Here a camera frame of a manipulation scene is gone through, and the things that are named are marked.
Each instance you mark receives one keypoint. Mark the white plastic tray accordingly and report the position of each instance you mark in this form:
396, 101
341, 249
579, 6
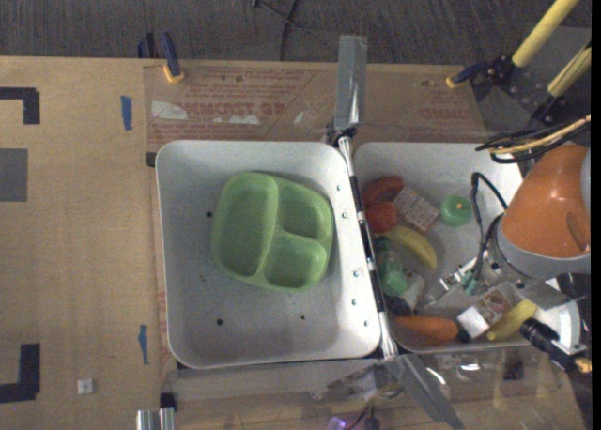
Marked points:
263, 325
422, 165

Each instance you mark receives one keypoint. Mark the yellow banana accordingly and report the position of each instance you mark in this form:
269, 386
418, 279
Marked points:
514, 319
415, 244

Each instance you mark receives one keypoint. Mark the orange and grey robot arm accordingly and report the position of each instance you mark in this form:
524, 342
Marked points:
547, 212

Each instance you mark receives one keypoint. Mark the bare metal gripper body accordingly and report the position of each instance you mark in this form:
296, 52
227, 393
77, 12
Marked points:
521, 285

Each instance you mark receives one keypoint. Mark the red toy tomato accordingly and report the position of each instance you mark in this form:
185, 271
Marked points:
381, 217

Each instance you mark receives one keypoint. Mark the green divided plate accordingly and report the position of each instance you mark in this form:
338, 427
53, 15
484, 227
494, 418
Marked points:
263, 231

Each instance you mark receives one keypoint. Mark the white printed carton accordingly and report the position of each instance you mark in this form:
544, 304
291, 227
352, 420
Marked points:
481, 315

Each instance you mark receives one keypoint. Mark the green plastic bottle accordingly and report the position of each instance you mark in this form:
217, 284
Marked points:
392, 271

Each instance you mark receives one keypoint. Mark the black cylinder on white bracket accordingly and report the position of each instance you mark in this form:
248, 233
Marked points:
561, 325

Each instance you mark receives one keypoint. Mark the orange carrot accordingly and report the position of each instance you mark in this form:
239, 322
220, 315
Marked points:
427, 328

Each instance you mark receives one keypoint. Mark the brown cardboard board, red print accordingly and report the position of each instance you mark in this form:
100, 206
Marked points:
291, 104

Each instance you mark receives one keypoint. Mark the small green can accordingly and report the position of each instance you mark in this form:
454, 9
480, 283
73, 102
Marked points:
455, 210

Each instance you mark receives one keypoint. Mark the thin black and white rod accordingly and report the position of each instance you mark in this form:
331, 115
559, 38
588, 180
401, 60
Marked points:
364, 226

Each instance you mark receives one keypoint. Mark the beige printed carton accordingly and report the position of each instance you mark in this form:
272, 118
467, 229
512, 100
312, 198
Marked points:
417, 209

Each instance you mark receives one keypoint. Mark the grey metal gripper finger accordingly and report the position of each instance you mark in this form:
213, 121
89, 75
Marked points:
465, 268
441, 284

